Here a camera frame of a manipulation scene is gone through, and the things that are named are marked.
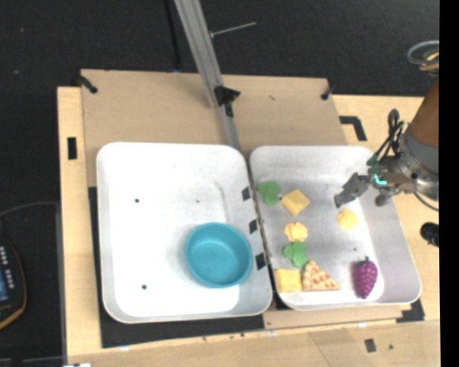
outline toy food pile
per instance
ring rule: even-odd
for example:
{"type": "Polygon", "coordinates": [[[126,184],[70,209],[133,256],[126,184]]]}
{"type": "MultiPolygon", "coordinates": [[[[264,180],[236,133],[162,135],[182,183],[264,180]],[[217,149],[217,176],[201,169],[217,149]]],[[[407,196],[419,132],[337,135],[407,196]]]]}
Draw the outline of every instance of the toy food pile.
{"type": "MultiPolygon", "coordinates": [[[[292,216],[297,216],[311,204],[311,201],[299,189],[294,189],[279,198],[281,187],[275,181],[261,182],[257,190],[262,194],[265,204],[273,206],[280,202],[292,216]]],[[[337,214],[337,223],[341,229],[351,231],[359,225],[359,219],[352,210],[345,208],[337,214]]],[[[314,259],[308,258],[307,246],[304,243],[309,236],[308,228],[301,222],[290,222],[285,225],[284,234],[290,243],[284,246],[282,254],[291,261],[294,268],[274,270],[278,292],[339,290],[340,285],[335,279],[314,259]]],[[[359,297],[365,299],[370,295],[376,284],[377,276],[377,266],[368,257],[353,264],[353,286],[359,297]]]]}

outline black mat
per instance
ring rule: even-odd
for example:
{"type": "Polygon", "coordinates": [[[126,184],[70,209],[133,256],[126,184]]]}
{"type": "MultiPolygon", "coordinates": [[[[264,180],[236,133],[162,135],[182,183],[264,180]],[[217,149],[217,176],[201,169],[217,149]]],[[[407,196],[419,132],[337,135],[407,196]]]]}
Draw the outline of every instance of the black mat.
{"type": "MultiPolygon", "coordinates": [[[[101,290],[97,189],[95,187],[89,188],[89,199],[92,220],[93,247],[96,263],[97,289],[101,290]]],[[[104,348],[136,343],[147,343],[163,339],[180,339],[185,337],[210,336],[225,333],[243,333],[249,330],[260,330],[264,328],[262,315],[256,315],[253,317],[174,321],[165,323],[121,323],[111,318],[111,316],[106,312],[100,292],[99,320],[102,334],[102,345],[104,348]]]]}
{"type": "MultiPolygon", "coordinates": [[[[440,37],[440,0],[200,0],[222,73],[328,78],[335,93],[421,96],[406,59],[440,37]]],[[[80,69],[195,72],[173,0],[0,0],[0,89],[68,85],[80,69]]]]}
{"type": "Polygon", "coordinates": [[[24,269],[27,306],[0,331],[0,358],[63,354],[57,256],[59,155],[53,96],[0,94],[0,213],[3,236],[24,269]]]}

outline yellow block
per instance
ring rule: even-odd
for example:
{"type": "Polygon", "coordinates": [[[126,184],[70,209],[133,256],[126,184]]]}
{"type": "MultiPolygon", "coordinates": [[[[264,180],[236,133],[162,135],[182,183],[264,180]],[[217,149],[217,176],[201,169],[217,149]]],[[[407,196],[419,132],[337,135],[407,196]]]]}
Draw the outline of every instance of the yellow block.
{"type": "Polygon", "coordinates": [[[308,237],[308,229],[304,224],[301,224],[300,222],[286,224],[284,232],[291,242],[303,242],[308,237]]]}
{"type": "Polygon", "coordinates": [[[301,272],[295,269],[275,269],[275,284],[279,292],[300,292],[303,290],[301,272]]]}
{"type": "Polygon", "coordinates": [[[355,229],[359,225],[359,219],[356,214],[347,208],[340,211],[337,216],[337,221],[340,227],[347,231],[355,229]]]}
{"type": "Polygon", "coordinates": [[[281,203],[293,216],[296,216],[310,204],[310,200],[299,189],[296,189],[283,196],[281,203]]]}

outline black clip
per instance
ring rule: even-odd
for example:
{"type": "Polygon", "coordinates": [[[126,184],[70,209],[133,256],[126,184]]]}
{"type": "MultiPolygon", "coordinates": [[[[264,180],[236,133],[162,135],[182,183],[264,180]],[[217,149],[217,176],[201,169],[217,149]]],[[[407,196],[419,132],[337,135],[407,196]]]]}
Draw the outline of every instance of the black clip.
{"type": "Polygon", "coordinates": [[[241,92],[223,86],[218,86],[214,89],[214,93],[216,94],[217,104],[219,106],[224,105],[226,115],[228,117],[233,117],[233,108],[231,107],[231,102],[238,98],[241,92]]]}
{"type": "Polygon", "coordinates": [[[86,77],[80,74],[73,75],[71,78],[71,85],[75,87],[85,86],[92,94],[95,94],[97,91],[99,91],[97,87],[95,87],[86,77]]]}

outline blue bowl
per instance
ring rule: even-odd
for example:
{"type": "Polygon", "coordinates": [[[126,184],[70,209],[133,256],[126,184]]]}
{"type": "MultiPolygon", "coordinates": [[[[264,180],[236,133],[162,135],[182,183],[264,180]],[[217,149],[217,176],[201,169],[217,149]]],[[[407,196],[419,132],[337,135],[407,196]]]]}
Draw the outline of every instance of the blue bowl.
{"type": "Polygon", "coordinates": [[[185,242],[185,260],[191,274],[214,288],[232,287],[252,270],[252,249],[232,226],[209,222],[196,227],[185,242]]]}

